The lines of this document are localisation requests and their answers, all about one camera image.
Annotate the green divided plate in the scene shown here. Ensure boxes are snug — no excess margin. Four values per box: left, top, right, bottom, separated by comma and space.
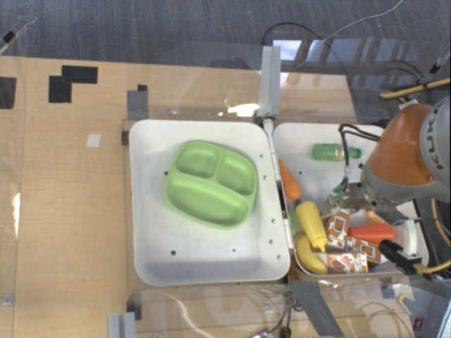
163, 139, 260, 230

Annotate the orange carrot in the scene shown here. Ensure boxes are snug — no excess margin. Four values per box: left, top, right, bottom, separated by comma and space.
278, 158, 303, 202

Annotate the orange squeeze bottle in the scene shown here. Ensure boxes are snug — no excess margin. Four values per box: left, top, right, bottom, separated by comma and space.
346, 222, 406, 246

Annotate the yellow banana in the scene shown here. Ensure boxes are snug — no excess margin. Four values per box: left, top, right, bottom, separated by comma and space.
293, 232, 329, 275

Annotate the green bottle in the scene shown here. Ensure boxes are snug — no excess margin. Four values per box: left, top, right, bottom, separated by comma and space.
311, 143, 363, 163

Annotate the black cylinder on white bracket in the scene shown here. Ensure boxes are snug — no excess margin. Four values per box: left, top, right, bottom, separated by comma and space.
378, 218, 424, 276

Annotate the yellow squeeze bottle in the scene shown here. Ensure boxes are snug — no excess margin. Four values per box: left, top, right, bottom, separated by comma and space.
294, 200, 329, 254

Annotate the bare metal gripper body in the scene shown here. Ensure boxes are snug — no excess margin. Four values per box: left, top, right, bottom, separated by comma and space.
321, 182, 375, 220

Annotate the white plastic tray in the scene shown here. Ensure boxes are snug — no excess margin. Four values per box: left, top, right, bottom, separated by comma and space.
272, 122, 431, 280
128, 118, 292, 288

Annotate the brown carton with food print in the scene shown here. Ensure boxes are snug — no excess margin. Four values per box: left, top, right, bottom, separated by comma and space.
325, 251, 369, 275

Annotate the brown and white carton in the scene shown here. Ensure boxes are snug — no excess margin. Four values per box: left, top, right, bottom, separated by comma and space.
344, 235, 383, 265
323, 209, 352, 250

